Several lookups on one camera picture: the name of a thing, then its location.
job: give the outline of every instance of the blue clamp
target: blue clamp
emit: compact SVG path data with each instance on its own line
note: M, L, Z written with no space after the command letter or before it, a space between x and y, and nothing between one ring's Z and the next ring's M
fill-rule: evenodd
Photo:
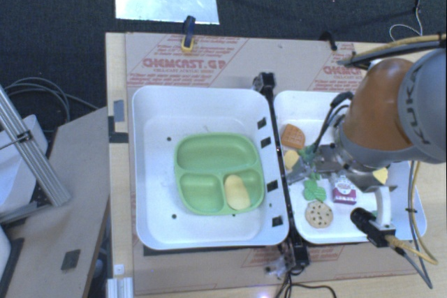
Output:
M196 25L196 19L194 16L188 15L183 23L182 33L184 37L182 39L182 51L191 52L194 46L194 27Z

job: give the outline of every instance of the green plate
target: green plate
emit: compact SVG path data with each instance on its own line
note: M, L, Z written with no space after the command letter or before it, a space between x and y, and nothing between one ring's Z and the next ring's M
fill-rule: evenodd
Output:
M259 154L251 140L233 133L190 135L175 148L175 179L183 203L201 215L239 214L263 201L265 188ZM242 179L250 205L236 210L226 201L224 183Z

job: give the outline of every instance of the tan tube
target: tan tube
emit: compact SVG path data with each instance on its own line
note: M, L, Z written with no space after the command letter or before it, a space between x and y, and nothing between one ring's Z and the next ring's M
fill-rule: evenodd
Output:
M412 145L399 120L397 95L413 65L387 59L373 66L360 83L343 124L347 138L365 148L394 151Z

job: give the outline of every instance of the green divided tray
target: green divided tray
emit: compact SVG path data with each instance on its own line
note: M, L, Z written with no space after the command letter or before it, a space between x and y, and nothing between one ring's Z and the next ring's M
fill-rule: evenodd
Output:
M190 135L175 148L175 179L183 203L201 215L239 214L263 201L264 176L253 143L234 133ZM250 205L234 209L227 203L225 180L235 174L242 179Z

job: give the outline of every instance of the orange toy cracker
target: orange toy cracker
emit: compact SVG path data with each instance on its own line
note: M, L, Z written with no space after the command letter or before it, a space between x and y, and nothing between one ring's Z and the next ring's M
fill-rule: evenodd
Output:
M305 146L306 137L301 129L288 124L281 136L281 143L287 147L302 149Z

